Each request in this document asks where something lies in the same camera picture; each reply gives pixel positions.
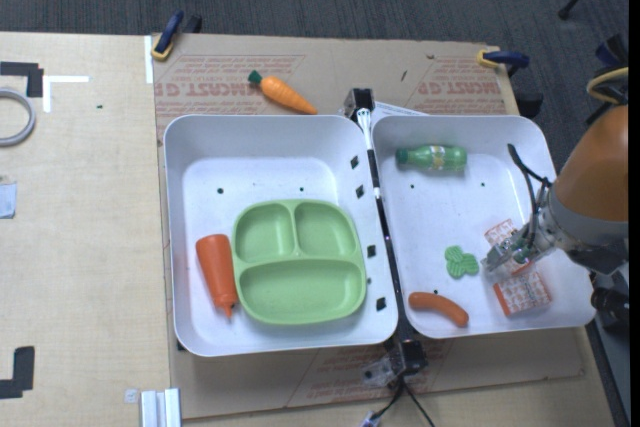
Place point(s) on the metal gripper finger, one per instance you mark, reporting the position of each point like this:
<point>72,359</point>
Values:
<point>497,256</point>

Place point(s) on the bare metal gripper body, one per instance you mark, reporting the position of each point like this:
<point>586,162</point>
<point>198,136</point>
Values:
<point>542,237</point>

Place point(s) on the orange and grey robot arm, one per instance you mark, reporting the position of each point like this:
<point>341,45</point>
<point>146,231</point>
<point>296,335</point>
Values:
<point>595,175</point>

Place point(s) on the orange and white packet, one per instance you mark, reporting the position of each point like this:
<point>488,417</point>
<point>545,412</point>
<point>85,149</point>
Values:
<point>499,231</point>
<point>522,294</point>

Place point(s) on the green broccoli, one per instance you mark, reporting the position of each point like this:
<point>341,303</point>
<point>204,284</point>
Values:
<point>460,262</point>

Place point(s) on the white plastic tray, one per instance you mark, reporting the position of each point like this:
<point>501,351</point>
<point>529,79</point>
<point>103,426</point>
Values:
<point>445,215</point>
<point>260,177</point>

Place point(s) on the orange sausage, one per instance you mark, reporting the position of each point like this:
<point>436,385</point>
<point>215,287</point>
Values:
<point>440,305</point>

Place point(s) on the green bottle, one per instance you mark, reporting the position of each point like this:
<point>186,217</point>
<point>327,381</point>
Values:
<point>435,158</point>

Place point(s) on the thin black and white rod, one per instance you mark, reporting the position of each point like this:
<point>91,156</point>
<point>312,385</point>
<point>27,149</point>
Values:
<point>382,215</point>

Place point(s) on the green divided plate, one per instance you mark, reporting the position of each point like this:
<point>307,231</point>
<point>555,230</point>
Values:
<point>300,285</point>

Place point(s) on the brown cardboard board, red print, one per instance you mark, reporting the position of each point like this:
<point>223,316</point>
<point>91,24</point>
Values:
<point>280,390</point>

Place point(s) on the orange carrot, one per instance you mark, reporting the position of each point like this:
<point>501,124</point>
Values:
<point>282,92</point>

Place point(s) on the orange squeeze bottle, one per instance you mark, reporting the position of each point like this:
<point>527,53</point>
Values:
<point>216,265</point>

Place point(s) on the black cylinder on white bracket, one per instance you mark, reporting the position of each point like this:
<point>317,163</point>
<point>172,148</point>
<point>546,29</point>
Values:
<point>609,305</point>

